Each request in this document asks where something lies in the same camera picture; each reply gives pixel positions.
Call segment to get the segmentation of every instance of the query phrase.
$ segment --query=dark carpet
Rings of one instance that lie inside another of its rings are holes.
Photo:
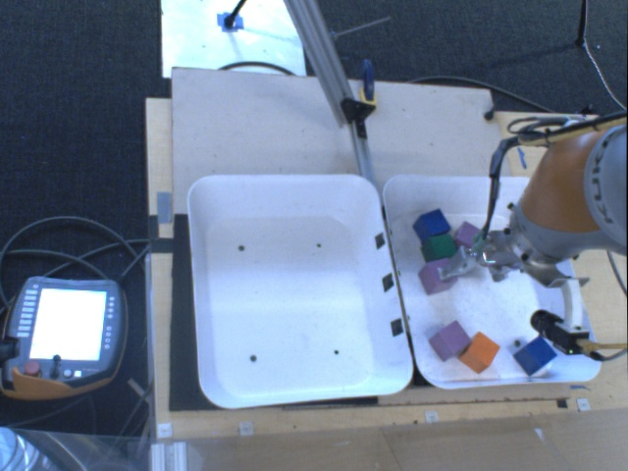
[[[371,59],[376,78],[459,76],[496,84],[559,112],[617,106],[586,52],[574,45],[581,0],[320,0],[341,36],[347,75]],[[610,88],[626,102],[627,0],[590,0],[588,40]],[[161,79],[160,0],[0,0],[0,244],[55,215],[97,220],[147,237],[144,100],[170,95]],[[499,110],[529,107],[496,95]],[[22,245],[81,253],[98,239],[63,228]],[[120,274],[128,259],[103,262]],[[4,264],[14,294],[39,262]],[[144,282],[126,281],[131,337],[109,387],[58,402],[0,398],[0,425],[117,435],[141,430],[148,386]]]

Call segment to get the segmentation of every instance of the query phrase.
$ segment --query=wooden block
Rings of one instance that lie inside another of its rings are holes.
[[[534,375],[556,357],[543,337],[536,337],[514,354],[514,358],[528,375]]]
[[[449,234],[433,235],[421,247],[426,262],[451,258],[455,250],[455,243]]]
[[[491,366],[498,351],[499,345],[482,332],[478,332],[458,359],[475,373],[482,373]]]
[[[447,361],[450,357],[459,354],[470,341],[471,339],[457,321],[449,323],[429,340],[442,361]]]
[[[432,236],[440,236],[449,232],[451,227],[443,211],[435,209],[429,213],[421,215],[412,226],[414,232],[419,236],[421,242],[427,241]]]
[[[423,289],[427,294],[439,293],[450,289],[456,281],[457,277],[449,278],[446,281],[441,280],[439,269],[449,263],[449,260],[434,260],[425,264],[419,272],[419,279],[423,285]]]
[[[456,247],[473,247],[473,244],[475,243],[475,236],[479,231],[480,229],[478,229],[475,225],[471,225],[468,222],[462,222],[462,225],[453,236],[453,241],[455,242]]]

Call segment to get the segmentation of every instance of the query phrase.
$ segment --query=white plastic tray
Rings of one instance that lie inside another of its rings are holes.
[[[506,227],[506,205],[516,202],[527,179],[502,178],[500,200],[492,228]],[[417,368],[427,381],[444,389],[523,384],[529,382],[585,382],[594,378],[600,363],[584,356],[558,356],[547,368],[528,377],[513,358],[522,345],[538,334],[530,326],[532,314],[544,308],[564,316],[560,289],[547,289],[529,276],[512,272],[495,283],[489,271],[477,268],[448,291],[428,295],[418,273],[425,264],[421,243],[412,225],[423,213],[440,208],[452,231],[470,222],[481,228],[486,220],[489,180],[484,178],[398,176],[384,190],[391,231],[392,251],[398,270],[403,304],[408,318]],[[560,266],[573,274],[571,264]],[[493,364],[476,374],[456,358],[442,362],[428,343],[440,328],[457,319],[470,337],[483,332],[500,345]],[[585,326],[590,328],[587,314]]]
[[[188,195],[198,372],[218,406],[397,393],[412,357],[378,193],[340,176],[213,176]]]

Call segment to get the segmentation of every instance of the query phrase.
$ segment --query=blue cube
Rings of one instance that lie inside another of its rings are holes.
[[[543,337],[536,337],[526,346],[515,352],[517,363],[532,376],[556,357],[556,353]]]
[[[412,226],[414,232],[419,236],[421,242],[425,242],[431,236],[440,236],[451,230],[443,211],[435,209],[429,213],[421,215]]]

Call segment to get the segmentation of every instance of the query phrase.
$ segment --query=metal pole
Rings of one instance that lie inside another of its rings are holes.
[[[344,74],[338,51],[332,41],[318,1],[284,0],[284,2],[303,44],[303,50],[321,83],[336,120],[340,126],[344,126],[349,120],[342,108],[342,103],[346,100],[354,100],[353,92]],[[360,175],[375,184],[368,142],[365,137],[359,135],[358,131],[358,124],[363,123],[363,119],[351,120],[351,140]]]
[[[232,28],[234,27],[234,23],[236,22],[236,16],[239,13],[240,9],[244,6],[246,0],[240,0],[237,2],[235,9],[225,18],[225,27]]]

